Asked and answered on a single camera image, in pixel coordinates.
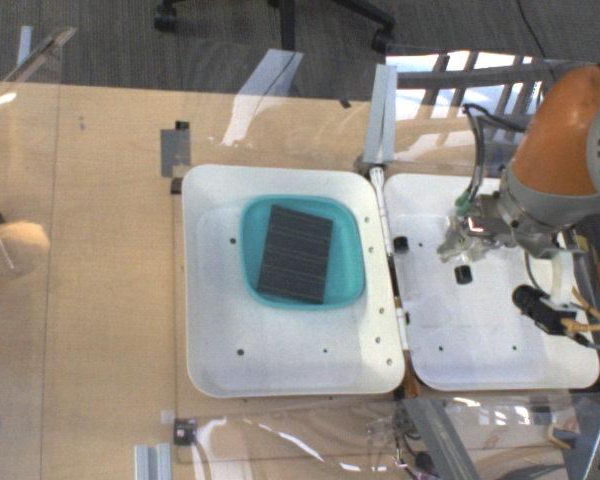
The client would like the white plastic tray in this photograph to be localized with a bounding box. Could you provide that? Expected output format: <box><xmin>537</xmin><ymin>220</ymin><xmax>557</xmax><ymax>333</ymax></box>
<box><xmin>181</xmin><ymin>163</ymin><xmax>407</xmax><ymax>400</ymax></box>
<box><xmin>382</xmin><ymin>172</ymin><xmax>600</xmax><ymax>392</ymax></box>

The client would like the black ribbed rectangular block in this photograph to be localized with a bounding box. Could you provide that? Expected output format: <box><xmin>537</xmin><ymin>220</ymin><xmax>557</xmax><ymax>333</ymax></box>
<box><xmin>256</xmin><ymin>204</ymin><xmax>335</xmax><ymax>306</ymax></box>

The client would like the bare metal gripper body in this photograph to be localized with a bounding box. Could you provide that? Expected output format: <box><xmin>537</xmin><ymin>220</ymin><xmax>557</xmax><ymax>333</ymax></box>
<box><xmin>449</xmin><ymin>193</ymin><xmax>557</xmax><ymax>259</ymax></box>

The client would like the teal plate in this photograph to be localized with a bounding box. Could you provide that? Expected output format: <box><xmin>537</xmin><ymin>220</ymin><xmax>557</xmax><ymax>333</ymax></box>
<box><xmin>238</xmin><ymin>194</ymin><xmax>367</xmax><ymax>311</ymax></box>

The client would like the black cylinder on white bracket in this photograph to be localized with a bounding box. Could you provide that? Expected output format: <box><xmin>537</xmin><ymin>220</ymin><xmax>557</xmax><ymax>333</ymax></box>
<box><xmin>511</xmin><ymin>248</ymin><xmax>582</xmax><ymax>337</ymax></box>

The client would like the thin black and white rod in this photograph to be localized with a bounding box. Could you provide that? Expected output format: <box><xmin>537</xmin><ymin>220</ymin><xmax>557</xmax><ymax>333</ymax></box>
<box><xmin>368</xmin><ymin>166</ymin><xmax>411</xmax><ymax>355</ymax></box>

